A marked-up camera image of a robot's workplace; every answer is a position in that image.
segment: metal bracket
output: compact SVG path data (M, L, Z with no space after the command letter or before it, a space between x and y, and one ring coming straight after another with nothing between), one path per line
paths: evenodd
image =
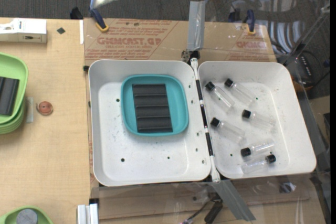
M98 224L98 205L77 206L77 224Z

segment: black vial cap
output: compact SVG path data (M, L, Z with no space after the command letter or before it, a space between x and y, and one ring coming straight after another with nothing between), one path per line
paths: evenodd
M265 159L268 163L274 163L277 160L273 154L266 156Z
M215 85L211 81L209 81L205 88L207 88L209 91L212 91L215 88Z
M243 157L249 156L249 155L251 155L251 150L248 147L243 148L243 149L240 150L240 154Z
M220 122L220 120L219 119L217 119L217 118L212 118L212 120L211 120L211 125L212 126L214 126L214 127L218 127L218 125L219 125L219 122Z
M233 81L232 81L231 79L227 79L227 80L225 81L224 85L225 85L226 87L231 88L232 85L233 85Z
M250 116L251 116L251 111L248 111L248 110L244 109L243 112L242 112L242 117L248 119L248 118L250 118Z

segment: black foam piece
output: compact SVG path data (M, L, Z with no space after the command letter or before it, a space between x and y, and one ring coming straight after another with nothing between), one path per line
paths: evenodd
M138 132L172 132L166 85L133 84L132 90Z
M11 116L15 105L18 79L0 77L0 114Z

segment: small red object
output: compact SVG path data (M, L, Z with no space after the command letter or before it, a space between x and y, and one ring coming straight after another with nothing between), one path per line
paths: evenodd
M38 107L37 107L37 111L44 115L44 116L47 116L47 115L50 115L52 112L53 112L53 105L47 101L43 101L41 102Z

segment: white box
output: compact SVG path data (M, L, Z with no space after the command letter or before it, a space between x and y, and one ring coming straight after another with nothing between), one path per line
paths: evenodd
M0 25L0 41L47 43L47 20L14 18Z
M227 178L251 178L310 173L316 157L288 70L275 62L208 61L199 66L208 124L212 117L244 129L247 142L270 134L243 122L243 105L236 102L226 114L210 98L204 85L212 81L224 89L231 77L258 96L252 107L277 121L272 138L277 161L268 170L244 174L240 147L209 128L217 170ZM171 136L138 136L129 132L121 113L121 85L135 74L165 74L178 79L186 94L187 128ZM181 61L98 60L89 68L92 118L93 172L105 186L200 181L211 172L211 158L203 125L193 69Z

